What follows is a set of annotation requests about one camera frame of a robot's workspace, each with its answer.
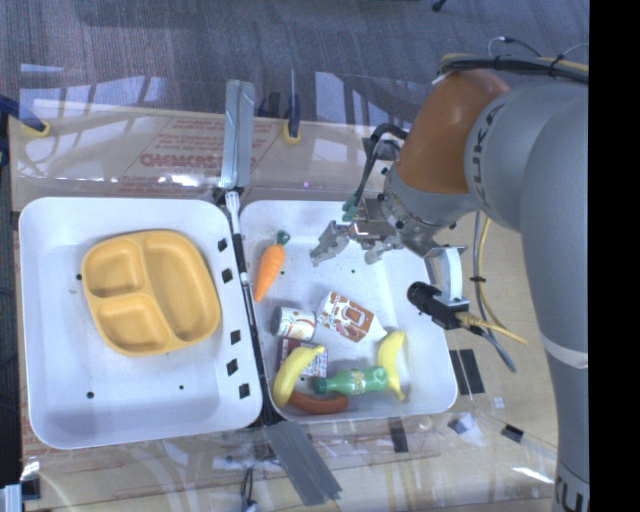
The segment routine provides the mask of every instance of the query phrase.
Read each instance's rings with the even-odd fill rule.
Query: green bottle
[[[382,366],[372,366],[361,370],[351,368],[336,373],[333,377],[318,377],[313,381],[313,390],[318,395],[337,391],[343,395],[361,395],[369,391],[387,389],[387,371]]]

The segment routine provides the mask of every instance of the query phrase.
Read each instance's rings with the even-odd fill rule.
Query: yellow divided plate
[[[193,243],[170,230],[139,231],[94,245],[82,283],[104,341],[128,356],[189,347],[209,337],[221,310]]]

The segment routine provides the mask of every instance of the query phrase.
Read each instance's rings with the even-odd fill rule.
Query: snack package
[[[327,295],[316,322],[356,343],[365,338],[378,341],[387,335],[373,312],[336,292]]]
[[[308,343],[302,340],[295,340],[292,338],[282,338],[280,345],[278,345],[278,369],[296,347],[315,347],[314,343]],[[329,363],[329,354],[325,348],[322,354],[316,355],[304,370],[300,373],[301,377],[326,377],[327,376],[327,364]]]

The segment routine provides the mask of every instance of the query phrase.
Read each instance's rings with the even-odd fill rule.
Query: toy carrot
[[[262,300],[278,276],[278,272],[284,263],[284,244],[289,241],[289,238],[291,237],[285,231],[278,231],[277,243],[268,246],[262,254],[258,274],[256,275],[256,284],[253,287],[253,299],[256,302]]]

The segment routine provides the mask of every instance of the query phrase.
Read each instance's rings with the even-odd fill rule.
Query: sausage
[[[294,407],[313,414],[333,414],[344,411],[349,405],[349,399],[345,395],[337,395],[333,398],[314,398],[294,391],[289,402]]]

